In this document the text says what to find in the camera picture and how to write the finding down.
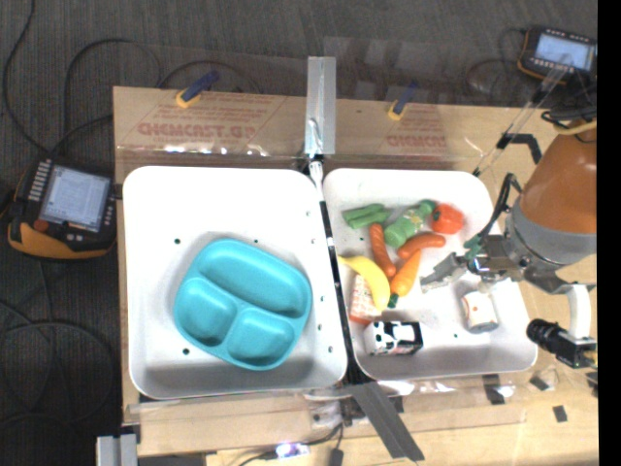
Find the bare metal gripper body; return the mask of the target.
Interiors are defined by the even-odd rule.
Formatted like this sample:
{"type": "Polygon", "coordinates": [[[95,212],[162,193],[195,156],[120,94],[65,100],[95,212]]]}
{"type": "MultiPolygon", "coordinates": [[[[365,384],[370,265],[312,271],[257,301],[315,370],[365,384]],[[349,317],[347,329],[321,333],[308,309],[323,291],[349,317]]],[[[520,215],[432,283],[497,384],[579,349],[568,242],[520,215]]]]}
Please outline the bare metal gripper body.
{"type": "Polygon", "coordinates": [[[468,270],[487,283],[522,281],[525,266],[521,264],[521,257],[508,248],[509,241],[503,235],[474,235],[466,242],[468,270]]]}

